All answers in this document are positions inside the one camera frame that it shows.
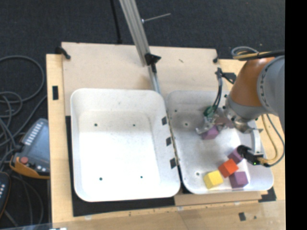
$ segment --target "black clamp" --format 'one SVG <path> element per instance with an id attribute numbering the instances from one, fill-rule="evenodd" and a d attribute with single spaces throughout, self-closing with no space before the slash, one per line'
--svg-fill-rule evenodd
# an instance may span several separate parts
<path id="1" fill-rule="evenodd" d="M 222 77 L 232 84 L 236 81 L 236 74 L 233 72 L 222 72 Z"/>
<path id="2" fill-rule="evenodd" d="M 145 55 L 145 60 L 146 60 L 146 63 L 148 66 L 152 66 L 152 71 L 154 73 L 157 73 L 157 68 L 155 67 L 155 64 L 161 59 L 160 56 L 155 56 L 155 55 L 152 55 L 150 53 L 147 53 Z"/>
<path id="3" fill-rule="evenodd" d="M 61 46 L 57 46 L 55 49 L 55 53 L 57 55 L 61 55 L 63 54 L 65 56 L 66 59 L 70 59 L 71 56 L 69 54 L 67 54 L 66 50 L 64 48 L 62 48 Z"/>
<path id="4" fill-rule="evenodd" d="M 238 152 L 238 154 L 240 154 L 242 158 L 246 159 L 250 164 L 252 165 L 261 164 L 258 158 L 263 158 L 263 154 L 253 154 L 252 149 L 244 145 L 238 146 L 236 148 L 236 151 Z"/>

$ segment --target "aluminum rod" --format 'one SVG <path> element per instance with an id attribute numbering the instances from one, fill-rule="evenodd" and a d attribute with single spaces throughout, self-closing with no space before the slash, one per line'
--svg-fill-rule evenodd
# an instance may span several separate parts
<path id="1" fill-rule="evenodd" d="M 136 2 L 135 0 L 119 0 L 119 2 L 123 9 L 132 39 L 141 59 L 141 63 L 143 66 L 148 67 L 153 89 L 156 92 L 161 93 L 158 76 L 156 72 L 152 71 L 152 67 L 148 66 L 146 62 L 145 55 L 150 54 L 150 49 Z"/>

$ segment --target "orange device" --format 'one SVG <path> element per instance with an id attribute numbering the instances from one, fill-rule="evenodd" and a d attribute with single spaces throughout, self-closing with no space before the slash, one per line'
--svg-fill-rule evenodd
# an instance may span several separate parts
<path id="1" fill-rule="evenodd" d="M 49 129 L 46 119 L 38 119 L 22 139 L 21 152 L 15 153 L 10 167 L 15 172 L 37 179 L 50 178 Z"/>

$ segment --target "toy block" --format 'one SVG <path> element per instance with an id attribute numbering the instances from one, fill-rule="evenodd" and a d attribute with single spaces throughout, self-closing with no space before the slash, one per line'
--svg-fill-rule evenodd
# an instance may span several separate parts
<path id="1" fill-rule="evenodd" d="M 208 189 L 217 186 L 219 184 L 222 184 L 224 182 L 221 173 L 216 170 L 216 171 L 212 171 L 207 173 L 204 177 L 203 180 L 207 186 Z"/>
<path id="2" fill-rule="evenodd" d="M 209 129 L 207 132 L 201 134 L 201 138 L 203 140 L 212 140 L 219 134 L 219 131 L 217 130 L 216 125 L 214 125 L 211 129 Z"/>
<path id="3" fill-rule="evenodd" d="M 232 153 L 230 153 L 227 157 L 229 159 L 233 159 L 236 164 L 240 163 L 243 160 L 243 158 L 241 157 L 241 155 L 238 153 L 236 149 L 234 149 Z"/>
<path id="4" fill-rule="evenodd" d="M 232 188 L 244 187 L 248 184 L 248 177 L 244 171 L 237 171 L 229 176 L 229 181 Z"/>
<path id="5" fill-rule="evenodd" d="M 236 172 L 239 169 L 239 167 L 237 166 L 237 164 L 233 159 L 228 159 L 226 162 L 222 163 L 218 167 L 218 169 L 223 175 L 223 177 L 226 178 L 231 174 L 233 174 L 234 172 Z"/>

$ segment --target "wire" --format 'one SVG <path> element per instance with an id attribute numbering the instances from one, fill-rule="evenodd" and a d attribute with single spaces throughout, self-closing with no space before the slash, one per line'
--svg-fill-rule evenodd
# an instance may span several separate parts
<path id="1" fill-rule="evenodd" d="M 257 50 L 247 47 L 247 46 L 239 46 L 233 48 L 231 51 L 233 59 L 237 60 L 249 60 L 249 59 L 260 59 L 267 57 L 277 57 L 283 56 L 284 50 L 275 50 L 270 52 L 258 52 Z"/>
<path id="2" fill-rule="evenodd" d="M 40 84 L 39 88 L 32 95 L 22 99 L 23 102 L 29 101 L 33 97 L 35 97 L 42 90 L 42 88 L 44 86 L 44 83 L 45 83 L 44 70 L 36 60 L 34 60 L 34 59 L 32 59 L 28 56 L 20 56 L 20 55 L 6 56 L 6 57 L 3 57 L 3 58 L 0 58 L 0 63 L 3 62 L 3 61 L 6 61 L 6 60 L 10 60 L 10 59 L 24 59 L 24 60 L 30 61 L 30 62 L 34 63 L 34 65 L 36 67 L 38 67 L 38 69 L 40 70 L 40 73 L 42 75 L 42 80 L 41 80 L 41 84 Z"/>
<path id="3" fill-rule="evenodd" d="M 15 221 L 15 219 L 10 215 L 10 213 L 7 210 L 4 210 L 4 214 L 15 227 L 18 227 L 18 223 Z"/>
<path id="4" fill-rule="evenodd" d="M 24 183 L 24 180 L 22 181 L 23 186 L 24 186 L 24 191 L 28 200 L 28 205 L 29 205 L 29 213 L 30 213 L 30 225 L 33 225 L 33 211 L 32 211 L 32 204 L 31 204 L 31 199 L 29 195 L 29 191 L 26 187 L 26 184 Z"/>
<path id="5" fill-rule="evenodd" d="M 0 148 L 3 148 L 4 146 L 6 148 L 6 153 L 2 156 L 2 158 L 0 158 L 0 171 L 4 170 L 5 163 L 6 163 L 8 156 L 10 156 L 14 152 L 18 151 L 19 148 L 21 147 L 20 145 L 18 145 L 21 141 L 16 143 L 16 141 L 15 141 L 16 137 L 22 136 L 24 134 L 24 132 L 22 132 L 22 130 L 30 122 L 31 118 L 33 117 L 33 115 L 35 114 L 37 109 L 40 107 L 40 105 L 47 99 L 47 95 L 45 95 L 38 102 L 38 104 L 35 106 L 33 111 L 27 117 L 26 121 L 21 125 L 21 127 L 18 128 L 18 130 L 15 133 L 12 133 L 9 130 L 9 126 L 12 123 L 12 118 L 20 113 L 20 111 L 23 107 L 23 104 L 25 102 L 32 100 L 34 97 L 36 97 L 41 92 L 41 90 L 43 89 L 43 86 L 45 84 L 45 81 L 46 81 L 43 68 L 41 67 L 41 65 L 37 61 L 35 61 L 32 58 L 29 58 L 29 57 L 26 57 L 26 56 L 20 56 L 20 55 L 13 55 L 13 56 L 0 58 L 0 63 L 4 62 L 6 60 L 12 60 L 12 59 L 23 59 L 23 60 L 32 62 L 40 71 L 41 83 L 40 83 L 38 89 L 36 89 L 34 91 L 34 93 L 32 93 L 32 94 L 30 94 L 30 95 L 28 95 L 27 97 L 24 97 L 24 98 L 21 97 L 19 94 L 15 93 L 15 92 L 11 92 L 11 91 L 0 92 L 0 105 L 4 105 L 5 106 L 4 109 L 6 110 L 5 113 L 0 115 L 0 131 L 1 131 L 1 129 L 3 130 L 3 133 L 0 133 Z M 42 222 L 43 215 L 44 215 L 44 205 L 43 205 L 43 201 L 42 201 L 40 195 L 31 185 L 29 185 L 22 178 L 18 178 L 18 177 L 15 177 L 15 176 L 13 176 L 13 178 L 15 178 L 15 179 L 17 179 L 17 180 L 19 180 L 23 183 L 23 187 L 24 187 L 26 197 L 27 197 L 27 201 L 28 201 L 28 205 L 29 205 L 29 214 L 30 214 L 30 224 L 31 225 L 33 224 L 33 210 L 32 210 L 32 203 L 31 203 L 29 192 L 28 192 L 28 188 L 30 188 L 36 194 L 36 196 L 39 200 L 39 203 L 41 205 L 41 213 L 40 213 L 39 223 L 38 223 L 38 224 L 40 224 Z M 6 216 L 9 218 L 9 220 L 15 226 L 18 226 L 18 224 L 8 214 L 8 212 L 6 212 Z"/>
<path id="6" fill-rule="evenodd" d="M 28 182 L 26 182 L 25 180 L 21 179 L 21 178 L 18 178 L 17 176 L 12 176 L 12 178 L 22 182 L 22 183 L 25 183 L 26 186 L 28 186 L 36 195 L 36 197 L 38 198 L 38 201 L 39 201 L 39 204 L 40 204 L 40 207 L 41 207 L 41 211 L 40 211 L 40 217 L 39 217 L 39 221 L 38 223 L 36 223 L 37 225 L 41 224 L 42 220 L 43 220 L 43 217 L 44 217 L 44 204 L 43 204 L 43 200 L 41 198 L 41 196 L 39 195 L 39 193 L 35 190 L 35 188 L 33 188 Z"/>
<path id="7" fill-rule="evenodd" d="M 220 104 L 220 101 L 221 101 L 221 96 L 222 96 L 222 88 L 223 88 L 223 80 L 222 80 L 222 69 L 221 68 L 217 68 L 217 72 L 216 72 L 216 75 L 217 75 L 217 80 L 218 80 L 218 83 L 219 83 L 219 87 L 218 87 L 218 91 L 217 91 L 217 96 L 215 98 L 215 101 L 213 103 L 213 112 L 215 113 L 219 104 Z"/>
<path id="8" fill-rule="evenodd" d="M 2 159 L 0 160 L 0 171 L 3 171 L 3 168 L 1 168 L 1 167 L 2 167 L 2 164 L 3 164 L 3 162 L 5 161 L 5 159 L 6 159 L 11 153 L 13 153 L 13 152 L 15 152 L 15 151 L 16 151 L 15 149 L 12 149 L 12 150 L 8 151 L 8 152 L 2 157 Z"/>
<path id="9" fill-rule="evenodd" d="M 270 124 L 272 125 L 274 131 L 276 132 L 276 134 L 278 135 L 279 139 L 281 140 L 281 142 L 282 142 L 282 144 L 283 144 L 283 154 L 281 155 L 281 157 L 280 157 L 276 162 L 274 162 L 274 161 L 277 159 L 277 157 L 278 157 L 277 146 L 275 145 L 275 142 L 273 141 L 273 138 L 272 138 L 272 136 L 271 136 L 270 133 L 269 133 L 269 129 L 268 129 L 267 124 L 266 124 L 266 121 L 265 121 L 265 119 L 264 119 L 264 115 L 261 115 L 261 118 L 262 118 L 262 121 L 263 121 L 263 125 L 264 125 L 264 128 L 265 128 L 265 131 L 266 131 L 266 133 L 268 134 L 269 139 L 270 139 L 270 141 L 271 141 L 271 143 L 272 143 L 272 145 L 273 145 L 273 147 L 274 147 L 274 150 L 275 150 L 275 157 L 274 157 L 273 159 L 258 158 L 258 160 L 260 161 L 261 164 L 266 164 L 266 167 L 272 167 L 272 166 L 278 164 L 278 163 L 283 159 L 283 157 L 284 157 L 284 155 L 285 155 L 285 144 L 284 144 L 284 141 L 283 141 L 282 136 L 280 135 L 280 133 L 279 133 L 278 130 L 276 129 L 276 127 L 275 127 L 274 123 L 272 122 L 272 120 L 270 119 L 269 115 L 266 114 L 266 116 L 267 116 L 267 118 L 268 118 Z"/>

